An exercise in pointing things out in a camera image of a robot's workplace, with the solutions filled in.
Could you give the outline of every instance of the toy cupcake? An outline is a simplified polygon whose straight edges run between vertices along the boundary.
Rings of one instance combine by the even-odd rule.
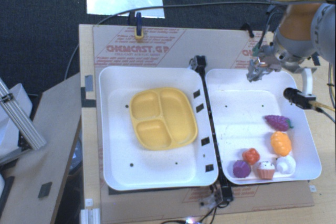
[[[261,179],[272,179],[275,167],[271,162],[260,162],[257,164],[257,172]]]

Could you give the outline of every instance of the toy tomato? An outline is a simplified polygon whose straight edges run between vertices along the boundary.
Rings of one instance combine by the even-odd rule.
[[[249,165],[254,165],[257,161],[260,160],[260,154],[255,148],[250,148],[247,151],[244,151],[243,160],[246,161]]]
[[[271,145],[275,153],[287,156],[292,150],[292,144],[287,134],[277,131],[271,136]]]

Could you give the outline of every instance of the yellow plastic plate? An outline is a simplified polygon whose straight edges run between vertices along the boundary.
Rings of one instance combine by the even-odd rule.
[[[133,128],[149,150],[169,150],[193,142],[198,133],[187,96],[176,88],[156,88],[133,96],[130,103]]]

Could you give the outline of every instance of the white tray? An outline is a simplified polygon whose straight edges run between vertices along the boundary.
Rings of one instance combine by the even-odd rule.
[[[133,130],[129,105],[143,90],[174,87],[183,91],[194,110],[198,136],[180,148],[144,148]],[[218,176],[216,154],[206,109],[202,80],[183,68],[107,67],[100,72],[99,90],[103,138],[103,173],[116,190],[209,186]],[[200,96],[194,98],[194,92]],[[204,108],[196,113],[196,107]],[[202,140],[209,143],[202,146]]]
[[[273,72],[257,82],[248,82],[246,70],[213,69],[206,83],[213,113],[219,154],[225,176],[233,183],[260,184],[319,177],[321,163],[311,136],[304,110],[291,105],[283,96],[287,87],[296,88],[295,81],[286,72]],[[259,179],[254,167],[246,178],[233,175],[233,164],[242,159],[242,152],[254,147],[260,161],[276,163],[278,157],[270,145],[273,130],[264,120],[265,115],[284,115],[291,119],[293,129],[286,133],[292,142],[290,155],[297,162],[290,175],[275,172],[272,180]]]

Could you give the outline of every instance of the toy food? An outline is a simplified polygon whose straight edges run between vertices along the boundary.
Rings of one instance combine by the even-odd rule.
[[[257,166],[257,172],[261,179],[272,179],[275,167],[271,162],[260,162]]]
[[[233,174],[238,178],[247,177],[251,173],[251,167],[244,161],[236,161],[233,165]]]
[[[254,165],[257,161],[260,160],[260,154],[255,148],[250,148],[243,152],[243,160],[246,161],[249,165]]]
[[[296,168],[296,162],[292,156],[280,157],[277,159],[277,171],[282,174],[292,174]]]
[[[268,115],[265,116],[266,121],[271,125],[275,130],[285,132],[289,128],[293,128],[290,124],[290,120],[284,116],[277,115]]]
[[[271,136],[271,145],[275,153],[281,156],[287,156],[292,150],[291,141],[287,134],[277,131]]]

